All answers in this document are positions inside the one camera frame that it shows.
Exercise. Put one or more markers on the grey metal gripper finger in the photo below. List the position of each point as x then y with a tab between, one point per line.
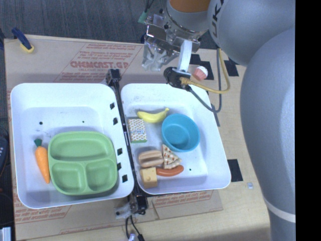
163	59
148	58

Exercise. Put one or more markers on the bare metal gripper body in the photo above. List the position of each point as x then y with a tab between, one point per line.
163	35

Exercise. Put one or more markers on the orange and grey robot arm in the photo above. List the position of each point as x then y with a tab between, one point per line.
260	59

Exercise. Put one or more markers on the pink cupcake with white icing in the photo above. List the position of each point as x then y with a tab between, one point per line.
200	73

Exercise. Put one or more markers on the yellow banana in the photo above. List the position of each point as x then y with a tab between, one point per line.
153	116

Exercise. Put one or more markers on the white carton with orange print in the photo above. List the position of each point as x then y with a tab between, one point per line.
137	130

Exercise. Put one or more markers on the thin black and white rod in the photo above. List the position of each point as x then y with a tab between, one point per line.
124	129

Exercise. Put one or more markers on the blue bowl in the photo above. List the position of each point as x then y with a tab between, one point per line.
180	133

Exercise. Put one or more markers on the white plastic tray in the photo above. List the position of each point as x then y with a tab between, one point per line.
210	159
75	97

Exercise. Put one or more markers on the brown cardboard board red print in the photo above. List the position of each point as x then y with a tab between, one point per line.
62	59

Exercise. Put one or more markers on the pizza slice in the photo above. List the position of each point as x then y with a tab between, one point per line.
170	158

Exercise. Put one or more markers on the tan hot dog bun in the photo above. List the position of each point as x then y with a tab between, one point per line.
150	158

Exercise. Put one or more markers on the orange sausage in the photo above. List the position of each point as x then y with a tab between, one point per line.
170	171

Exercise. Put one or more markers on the yellow cheese wedge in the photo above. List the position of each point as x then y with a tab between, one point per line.
148	177

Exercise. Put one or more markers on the green divided plate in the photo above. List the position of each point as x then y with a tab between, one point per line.
82	163

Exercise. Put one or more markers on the orange carrot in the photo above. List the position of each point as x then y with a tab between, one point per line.
42	159

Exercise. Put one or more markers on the black cylinder on white bracket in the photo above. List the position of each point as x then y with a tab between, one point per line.
175	78

